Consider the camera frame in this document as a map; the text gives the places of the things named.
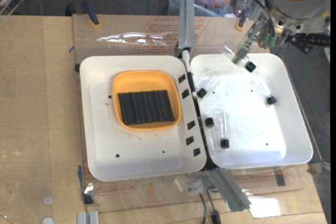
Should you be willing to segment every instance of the wooden surface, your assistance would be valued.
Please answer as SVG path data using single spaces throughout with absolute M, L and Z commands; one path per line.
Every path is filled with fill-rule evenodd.
M 11 16 L 0 28 L 0 214 L 14 224 L 45 216 L 75 224 L 86 209 L 73 45 L 70 17 Z M 221 214 L 222 223 L 327 223 L 307 166 L 299 168 L 303 189 L 276 194 L 281 213 L 294 215 L 254 219 L 245 210 Z M 195 202 L 107 212 L 99 223 L 192 224 L 202 214 Z

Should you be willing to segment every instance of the white round object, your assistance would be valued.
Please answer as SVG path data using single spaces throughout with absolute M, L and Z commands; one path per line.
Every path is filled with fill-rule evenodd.
M 55 224 L 55 222 L 52 217 L 45 217 L 44 219 L 42 219 L 41 224 Z

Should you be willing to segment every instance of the black cap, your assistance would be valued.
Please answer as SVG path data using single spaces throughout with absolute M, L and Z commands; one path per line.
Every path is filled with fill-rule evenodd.
M 206 95 L 206 90 L 204 90 L 203 88 L 201 88 L 198 92 L 197 92 L 197 96 L 199 98 L 203 98 Z
M 248 72 L 252 72 L 257 66 L 252 62 L 248 62 L 244 67 Z
M 221 140 L 221 148 L 229 148 L 230 147 L 230 143 L 228 139 L 222 139 Z
M 215 123 L 214 123 L 214 119 L 213 118 L 206 118 L 205 119 L 205 126 L 212 127 L 214 125 L 215 125 Z
M 275 104 L 277 102 L 277 100 L 275 100 L 273 95 L 270 95 L 266 98 L 266 101 L 268 104 Z

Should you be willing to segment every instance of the white tray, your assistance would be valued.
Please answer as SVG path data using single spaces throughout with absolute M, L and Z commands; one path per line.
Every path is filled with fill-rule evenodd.
M 312 146 L 284 63 L 271 54 L 249 54 L 265 78 L 277 102 L 267 105 L 251 91 L 253 74 L 231 63 L 224 55 L 199 55 L 192 59 L 195 86 L 213 70 L 223 79 L 204 99 L 199 99 L 202 118 L 223 109 L 230 118 L 230 147 L 211 154 L 224 168 L 251 168 L 307 163 Z
M 109 98 L 113 78 L 130 70 L 158 70 L 175 81 L 180 96 L 182 118 L 167 130 L 130 131 L 118 122 L 113 101 Z M 80 65 L 85 137 L 89 169 L 102 181 L 191 173 L 206 162 L 204 145 L 188 80 L 179 83 L 184 65 L 172 56 L 97 56 Z M 187 124 L 195 121 L 188 130 Z M 188 137 L 193 142 L 186 144 Z M 194 150 L 200 153 L 194 156 Z

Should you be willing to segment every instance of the wooden table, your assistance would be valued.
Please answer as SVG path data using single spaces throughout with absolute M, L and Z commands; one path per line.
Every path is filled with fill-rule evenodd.
M 70 17 L 11 16 L 0 28 L 0 214 L 13 223 L 52 216 L 56 224 L 75 224 L 86 210 L 77 174 L 83 155 L 73 45 Z M 290 215 L 253 219 L 245 210 L 222 214 L 222 223 L 327 223 L 313 180 L 300 169 L 304 189 L 279 194 Z M 99 223 L 193 218 L 184 206 L 103 213 Z M 202 203 L 195 206 L 203 212 Z

